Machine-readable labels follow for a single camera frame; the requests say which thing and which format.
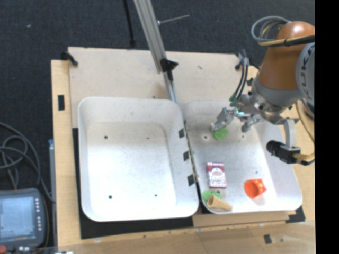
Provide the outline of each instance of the black bracket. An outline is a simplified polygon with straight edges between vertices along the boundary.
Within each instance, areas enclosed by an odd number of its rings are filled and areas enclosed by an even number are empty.
[[[254,81],[254,79],[253,79],[253,77],[252,77],[250,80],[247,80],[247,81],[246,81],[246,84],[247,84],[249,87],[251,87],[252,84],[253,84],[253,81]]]
[[[266,144],[266,149],[274,156],[277,156],[281,161],[287,164],[296,164],[297,160],[293,156],[300,153],[299,147],[288,148],[285,144],[271,140]]]
[[[177,62],[174,62],[174,61],[170,61],[166,58],[163,58],[161,61],[160,61],[160,64],[161,64],[161,68],[163,70],[163,72],[166,72],[167,73],[167,76],[168,76],[168,79],[173,81],[173,74],[172,74],[172,70],[178,66],[179,63]]]
[[[74,66],[78,66],[78,61],[74,59],[74,57],[69,52],[62,52],[61,53],[61,60],[70,60]]]

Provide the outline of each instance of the dark floor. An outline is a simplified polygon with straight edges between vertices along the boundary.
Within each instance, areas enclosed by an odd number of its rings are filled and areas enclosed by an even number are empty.
[[[147,49],[134,3],[127,1],[136,48]],[[250,34],[256,20],[276,15],[315,25],[315,0],[152,0],[152,3],[160,21],[190,15],[160,26],[167,51],[237,53],[245,48],[256,65],[265,53],[265,48],[259,47]],[[53,137],[50,61],[60,59],[69,46],[128,48],[130,34],[123,1],[0,0],[0,18],[0,122],[9,124],[31,141],[41,161],[42,178],[50,189],[48,140]],[[1,128],[0,142],[10,134]],[[30,164],[22,163],[17,169],[19,188],[36,186],[37,175]],[[8,173],[0,169],[0,190],[7,189],[13,186]]]

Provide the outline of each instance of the orange cup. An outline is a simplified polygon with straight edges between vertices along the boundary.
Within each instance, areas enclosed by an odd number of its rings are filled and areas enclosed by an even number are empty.
[[[266,191],[266,187],[264,186],[263,180],[259,178],[247,180],[244,183],[244,188],[246,194],[250,198],[255,198]]]

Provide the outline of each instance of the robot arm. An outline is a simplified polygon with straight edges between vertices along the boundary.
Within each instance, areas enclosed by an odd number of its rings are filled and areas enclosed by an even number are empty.
[[[261,23],[257,37],[255,30]],[[274,39],[269,38],[272,32],[276,33]],[[234,109],[224,108],[211,129],[226,127],[234,117],[244,122],[243,132],[262,121],[284,125],[286,143],[272,140],[266,148],[286,163],[308,165],[312,162],[300,157],[300,148],[296,147],[295,123],[299,119],[283,118],[281,113],[300,99],[314,108],[315,28],[306,22],[269,16],[255,22],[251,33],[259,45],[268,47],[262,64],[256,77],[246,81],[248,58],[245,51],[239,54],[240,63],[236,68],[242,66],[242,78],[229,99]],[[251,89],[248,94],[242,94],[246,82]]]

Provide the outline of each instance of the black tape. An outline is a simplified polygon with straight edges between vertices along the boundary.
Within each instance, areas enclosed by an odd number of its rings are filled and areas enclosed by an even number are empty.
[[[271,236],[269,234],[264,235],[264,240],[266,244],[272,243]]]
[[[195,183],[193,174],[191,174],[187,177],[187,181],[189,182],[189,186],[191,186]]]
[[[296,214],[289,215],[289,219],[285,221],[286,224],[288,223],[297,223],[297,222],[304,222],[306,220],[304,210],[302,206],[296,209]]]
[[[179,131],[179,138],[183,138],[184,136],[185,136],[185,131],[184,131],[184,129],[181,129]]]
[[[58,108],[59,108],[59,111],[65,110],[65,97],[64,97],[64,95],[58,95]]]
[[[184,153],[184,162],[185,162],[187,159],[189,159],[189,157],[190,157],[189,152],[188,152],[188,151],[185,152],[185,153]]]

